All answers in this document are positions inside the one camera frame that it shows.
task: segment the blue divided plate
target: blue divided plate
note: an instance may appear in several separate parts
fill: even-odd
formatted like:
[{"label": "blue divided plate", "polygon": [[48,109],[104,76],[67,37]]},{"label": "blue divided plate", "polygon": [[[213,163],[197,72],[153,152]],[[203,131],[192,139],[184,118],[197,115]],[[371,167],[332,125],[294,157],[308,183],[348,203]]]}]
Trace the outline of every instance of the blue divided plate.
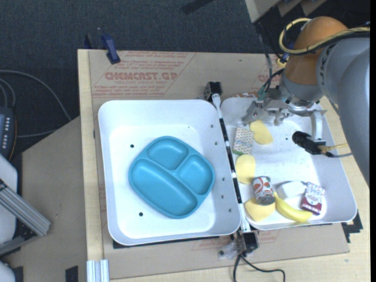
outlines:
[{"label": "blue divided plate", "polygon": [[185,142],[164,136],[142,150],[128,178],[143,200],[169,217],[182,219],[195,212],[210,193],[214,169]]}]

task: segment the banana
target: banana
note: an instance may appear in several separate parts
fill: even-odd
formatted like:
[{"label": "banana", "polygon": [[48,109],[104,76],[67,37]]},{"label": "banana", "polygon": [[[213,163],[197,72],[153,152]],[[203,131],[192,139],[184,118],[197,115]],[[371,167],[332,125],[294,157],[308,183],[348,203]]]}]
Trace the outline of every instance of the banana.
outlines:
[{"label": "banana", "polygon": [[283,199],[281,199],[278,196],[277,192],[274,192],[274,196],[276,198],[276,208],[278,212],[281,213],[284,217],[287,217],[288,219],[304,223],[313,214],[310,211],[299,210],[291,207],[288,203],[286,203]]}]

